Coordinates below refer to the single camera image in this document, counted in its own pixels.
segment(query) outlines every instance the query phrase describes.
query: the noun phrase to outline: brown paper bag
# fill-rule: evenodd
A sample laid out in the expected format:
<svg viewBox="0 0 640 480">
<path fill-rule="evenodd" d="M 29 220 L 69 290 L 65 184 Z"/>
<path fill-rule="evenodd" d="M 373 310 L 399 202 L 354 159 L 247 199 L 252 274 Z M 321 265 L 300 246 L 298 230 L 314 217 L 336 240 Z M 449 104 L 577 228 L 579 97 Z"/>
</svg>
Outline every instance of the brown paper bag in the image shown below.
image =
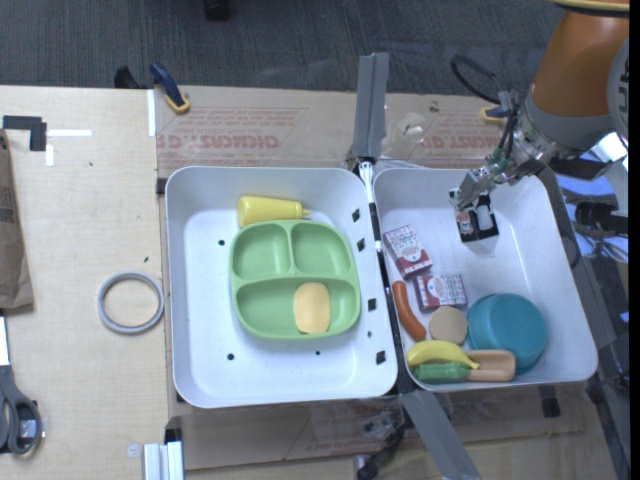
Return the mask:
<svg viewBox="0 0 640 480">
<path fill-rule="evenodd" d="M 0 130 L 0 308 L 33 302 L 27 257 L 18 220 L 9 141 Z"/>
</svg>

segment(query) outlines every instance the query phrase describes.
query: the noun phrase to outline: toy cucumber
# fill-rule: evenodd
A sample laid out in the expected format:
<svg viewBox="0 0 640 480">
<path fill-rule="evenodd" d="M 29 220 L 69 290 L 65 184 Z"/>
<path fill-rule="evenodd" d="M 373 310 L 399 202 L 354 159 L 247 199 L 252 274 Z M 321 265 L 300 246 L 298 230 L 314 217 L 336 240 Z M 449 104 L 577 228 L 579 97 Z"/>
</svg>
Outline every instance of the toy cucumber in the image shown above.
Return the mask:
<svg viewBox="0 0 640 480">
<path fill-rule="evenodd" d="M 452 361 L 450 363 L 423 363 L 414 366 L 411 371 L 418 379 L 430 384 L 460 382 L 465 380 L 471 373 L 469 366 L 459 361 Z"/>
</svg>

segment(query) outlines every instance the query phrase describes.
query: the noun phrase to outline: yellow food item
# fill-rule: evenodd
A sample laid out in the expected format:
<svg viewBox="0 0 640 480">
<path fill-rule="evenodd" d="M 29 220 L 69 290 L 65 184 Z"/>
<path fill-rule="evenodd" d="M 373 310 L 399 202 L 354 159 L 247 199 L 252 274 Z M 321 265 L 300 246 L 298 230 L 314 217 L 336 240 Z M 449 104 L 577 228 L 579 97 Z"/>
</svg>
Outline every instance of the yellow food item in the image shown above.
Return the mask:
<svg viewBox="0 0 640 480">
<path fill-rule="evenodd" d="M 331 324 L 331 298 L 327 287 L 316 282 L 301 284 L 293 295 L 293 313 L 300 332 L 327 332 Z"/>
<path fill-rule="evenodd" d="M 459 345 L 444 340 L 419 341 L 409 348 L 406 359 L 409 367 L 428 362 L 449 363 L 452 361 L 465 363 L 474 370 L 480 367 L 465 354 Z"/>
<path fill-rule="evenodd" d="M 440 306 L 429 319 L 431 338 L 457 345 L 462 345 L 467 339 L 468 327 L 467 317 L 453 306 Z"/>
</svg>

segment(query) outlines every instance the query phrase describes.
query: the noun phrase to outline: blue bowl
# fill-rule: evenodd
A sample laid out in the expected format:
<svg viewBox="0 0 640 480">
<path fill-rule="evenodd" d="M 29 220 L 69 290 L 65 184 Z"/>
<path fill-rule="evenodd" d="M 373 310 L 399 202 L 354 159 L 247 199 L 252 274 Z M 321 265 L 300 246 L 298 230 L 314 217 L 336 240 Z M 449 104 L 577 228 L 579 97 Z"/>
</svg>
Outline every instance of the blue bowl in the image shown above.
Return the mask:
<svg viewBox="0 0 640 480">
<path fill-rule="evenodd" d="M 547 343 L 547 328 L 540 310 L 514 293 L 487 295 L 467 314 L 468 342 L 472 349 L 504 349 L 516 358 L 516 373 L 531 370 Z"/>
</svg>

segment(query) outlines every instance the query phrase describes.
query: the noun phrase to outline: toy sausage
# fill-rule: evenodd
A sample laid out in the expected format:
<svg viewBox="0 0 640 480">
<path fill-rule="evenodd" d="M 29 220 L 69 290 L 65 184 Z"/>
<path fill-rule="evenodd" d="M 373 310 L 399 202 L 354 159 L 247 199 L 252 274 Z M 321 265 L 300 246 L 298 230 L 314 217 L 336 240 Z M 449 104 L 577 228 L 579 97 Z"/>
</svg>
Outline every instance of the toy sausage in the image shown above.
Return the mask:
<svg viewBox="0 0 640 480">
<path fill-rule="evenodd" d="M 393 290 L 393 298 L 396 302 L 400 323 L 414 340 L 424 340 L 427 336 L 427 329 L 418 321 L 413 311 L 411 311 L 407 297 L 407 285 L 403 281 L 396 281 L 391 288 Z"/>
</svg>

